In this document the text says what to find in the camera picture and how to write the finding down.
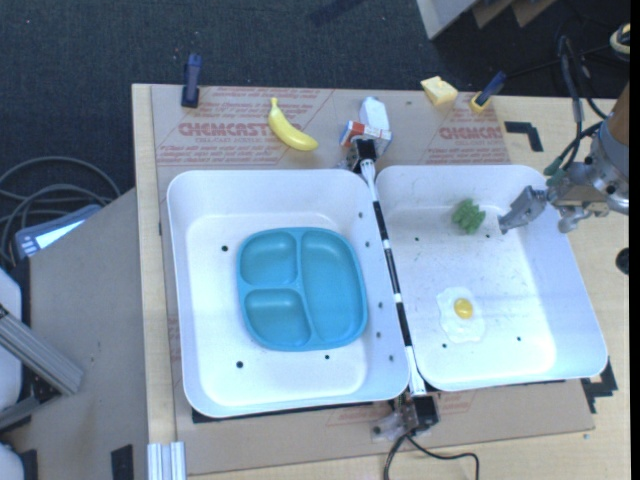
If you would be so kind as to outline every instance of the banana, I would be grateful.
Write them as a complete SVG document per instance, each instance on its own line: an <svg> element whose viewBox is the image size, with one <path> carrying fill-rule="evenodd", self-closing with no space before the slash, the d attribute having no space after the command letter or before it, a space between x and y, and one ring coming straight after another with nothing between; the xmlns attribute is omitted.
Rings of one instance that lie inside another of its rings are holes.
<svg viewBox="0 0 640 480"><path fill-rule="evenodd" d="M287 146L299 151L311 151L318 147L318 142L313 137L293 127L278 107L278 98L271 98L271 110L267 121L276 137Z"/></svg>

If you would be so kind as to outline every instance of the blue divided plate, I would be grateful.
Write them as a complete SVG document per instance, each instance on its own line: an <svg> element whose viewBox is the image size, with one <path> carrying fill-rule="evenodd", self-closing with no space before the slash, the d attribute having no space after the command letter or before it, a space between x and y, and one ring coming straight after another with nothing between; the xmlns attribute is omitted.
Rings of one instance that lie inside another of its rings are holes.
<svg viewBox="0 0 640 480"><path fill-rule="evenodd" d="M358 259L343 236L327 229L251 235L238 251L237 281L246 327L270 349L341 347L367 324Z"/></svg>

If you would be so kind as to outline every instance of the gray surface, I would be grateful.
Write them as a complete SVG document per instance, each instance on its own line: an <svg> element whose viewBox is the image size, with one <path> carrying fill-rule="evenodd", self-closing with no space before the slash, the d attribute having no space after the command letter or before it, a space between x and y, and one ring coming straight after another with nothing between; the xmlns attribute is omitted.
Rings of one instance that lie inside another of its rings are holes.
<svg viewBox="0 0 640 480"><path fill-rule="evenodd" d="M37 450L39 480L111 480L111 452L129 444L135 478L144 478L137 236L132 190L31 259L32 327L84 371L78 394L2 436L20 453Z"/></svg>

